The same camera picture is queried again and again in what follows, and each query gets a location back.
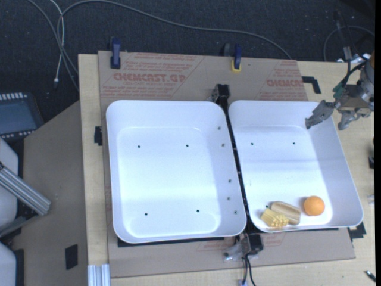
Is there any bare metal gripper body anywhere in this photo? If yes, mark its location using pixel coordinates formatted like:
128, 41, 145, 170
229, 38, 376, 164
335, 80, 375, 115

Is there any white plastic tray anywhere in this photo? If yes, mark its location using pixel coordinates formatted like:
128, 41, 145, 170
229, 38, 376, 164
227, 100, 365, 234
105, 100, 248, 245

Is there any orange ball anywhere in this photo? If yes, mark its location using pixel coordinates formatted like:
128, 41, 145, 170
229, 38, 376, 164
303, 195, 326, 217

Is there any thin black rod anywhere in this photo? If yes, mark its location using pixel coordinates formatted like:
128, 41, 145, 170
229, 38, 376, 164
220, 99, 254, 235

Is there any tan toy bread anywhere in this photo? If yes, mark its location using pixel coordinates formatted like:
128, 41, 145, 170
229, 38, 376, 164
270, 200, 302, 226

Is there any yellow ridged toy food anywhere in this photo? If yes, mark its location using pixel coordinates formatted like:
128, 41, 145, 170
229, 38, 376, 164
260, 208, 289, 229

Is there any brown cardboard board red print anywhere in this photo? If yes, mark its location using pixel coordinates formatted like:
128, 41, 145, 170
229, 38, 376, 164
98, 51, 357, 278

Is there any black block with thin wires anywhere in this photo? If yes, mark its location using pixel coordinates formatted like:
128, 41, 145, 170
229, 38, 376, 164
237, 232, 265, 261
211, 83, 231, 104

